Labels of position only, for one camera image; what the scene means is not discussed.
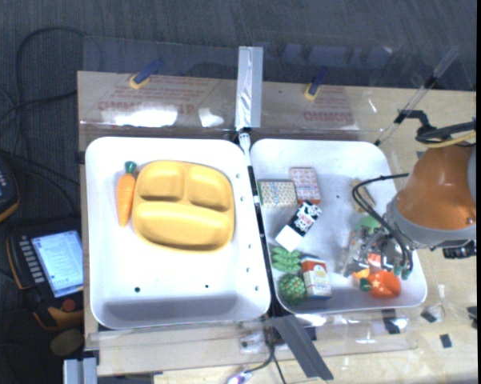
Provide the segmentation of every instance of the yellow plate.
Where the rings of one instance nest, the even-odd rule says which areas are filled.
[[[233,236],[233,189],[222,172],[209,166],[150,162],[137,177],[132,221],[135,233],[156,246],[220,250]]]

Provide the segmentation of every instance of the clear plastic sheet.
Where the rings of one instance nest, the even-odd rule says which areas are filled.
[[[81,151],[85,151],[93,139],[105,135],[219,137],[234,141],[238,85],[242,84],[236,79],[239,76],[238,50],[107,38],[95,38],[87,43],[86,70],[78,76]],[[320,47],[315,48],[303,62],[302,57],[295,56],[295,53],[302,53],[300,50],[303,47],[298,47],[300,44],[297,42],[293,47],[285,46],[283,51],[277,51],[277,55],[273,43],[258,44],[264,49],[263,63],[267,71],[263,75],[261,124],[251,133],[253,143],[263,138],[373,142],[415,94],[415,89],[388,92],[382,87],[388,78],[385,72],[393,64],[395,53],[402,53],[394,47],[375,45],[368,52],[354,50],[353,54],[355,58],[364,58],[364,65],[371,64],[371,76],[376,73],[378,81],[372,79],[371,84],[360,84],[364,86],[340,86],[340,73],[336,79],[329,80],[332,84],[326,82],[321,86],[316,99],[310,101],[303,95],[310,70],[313,70],[308,61],[315,58],[313,64],[317,70],[318,58],[323,58],[326,53],[322,53]],[[152,74],[145,86],[133,89],[130,78],[146,64],[161,57],[164,58],[164,67]],[[296,73],[296,80],[291,82],[278,81],[277,68],[289,64],[299,65],[297,70],[301,71],[307,67],[307,74]],[[364,65],[359,63],[356,66],[361,70],[361,75],[367,72],[363,70]],[[331,66],[341,68],[342,64]],[[421,82],[418,81],[415,86],[418,87]],[[381,120],[381,114],[387,119]],[[400,162],[402,153],[397,155],[392,148],[395,138],[390,138],[384,144],[383,151],[387,154],[391,171],[399,173],[406,171],[408,166]],[[409,154],[414,153],[414,148],[408,146],[412,139],[411,135],[410,141],[404,145]],[[399,182],[395,181],[395,184],[398,188]],[[425,260],[422,267],[427,285],[436,288],[438,280],[431,276],[436,264],[432,266]],[[417,329],[427,323],[421,315],[423,309],[436,314],[438,317],[435,321],[441,322],[445,303],[451,311],[454,308],[463,309],[465,303],[473,304],[472,298],[462,303],[449,302],[448,299],[452,297],[448,292],[446,298],[445,302],[435,295],[433,289],[421,306],[398,309],[388,306],[386,309],[333,314],[304,313],[297,314],[297,317],[307,329],[313,331],[314,344],[322,356],[414,350],[419,344]],[[118,359],[125,348],[138,355],[138,363],[132,367],[138,371],[146,368],[178,370],[244,365],[266,359],[268,330],[270,328],[263,319],[107,330],[87,318],[86,348],[103,350],[102,354],[114,359],[115,370],[109,370],[110,364],[104,362],[100,367],[103,374],[115,374],[127,368],[127,363],[123,364]],[[154,343],[157,355],[142,360],[142,355]],[[182,360],[177,354],[192,354],[192,357]],[[206,354],[213,354],[214,357],[206,357]],[[278,355],[281,359],[293,358],[284,345],[278,348]]]

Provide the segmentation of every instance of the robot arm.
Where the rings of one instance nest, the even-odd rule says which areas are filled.
[[[442,248],[446,258],[476,255],[476,145],[428,143],[382,217],[356,188],[406,174],[372,179],[353,189],[355,201],[380,226],[360,223],[352,232],[339,265],[344,276],[368,267],[371,254],[380,255],[380,266],[402,279],[412,271],[417,249]]]

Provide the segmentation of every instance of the gray carpet floor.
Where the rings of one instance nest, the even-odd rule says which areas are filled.
[[[89,63],[87,36],[102,61]],[[21,195],[0,224],[0,384],[62,382],[53,334],[25,311],[5,241],[25,222],[78,215],[76,71],[135,71],[107,51],[113,38],[263,46],[266,80],[308,82],[326,66],[326,84],[405,88],[418,88],[455,46],[435,88],[476,90],[477,0],[0,0],[0,149]],[[234,66],[215,65],[216,76],[234,78]]]

